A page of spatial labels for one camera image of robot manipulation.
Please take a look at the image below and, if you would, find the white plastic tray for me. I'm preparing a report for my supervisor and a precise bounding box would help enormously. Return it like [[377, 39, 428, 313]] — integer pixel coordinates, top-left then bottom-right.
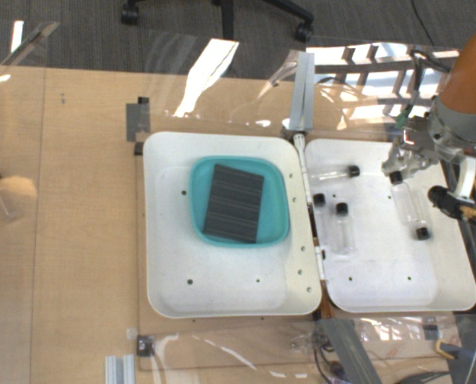
[[142, 130, 323, 319], [303, 138, 476, 314]]

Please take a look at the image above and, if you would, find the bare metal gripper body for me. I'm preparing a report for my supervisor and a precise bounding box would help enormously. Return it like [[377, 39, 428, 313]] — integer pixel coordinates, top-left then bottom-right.
[[397, 114, 467, 166]]

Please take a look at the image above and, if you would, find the teal plate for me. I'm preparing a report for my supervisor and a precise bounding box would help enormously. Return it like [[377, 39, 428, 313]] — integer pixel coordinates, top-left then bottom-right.
[[188, 155, 291, 249]]

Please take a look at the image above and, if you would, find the black cylinder on white bracket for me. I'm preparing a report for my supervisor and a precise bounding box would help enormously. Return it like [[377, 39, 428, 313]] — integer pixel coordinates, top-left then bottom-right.
[[426, 156, 476, 221]]

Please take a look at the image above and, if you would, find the dark grey striped packet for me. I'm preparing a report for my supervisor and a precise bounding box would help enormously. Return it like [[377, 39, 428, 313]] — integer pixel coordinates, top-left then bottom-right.
[[202, 163, 266, 245]]

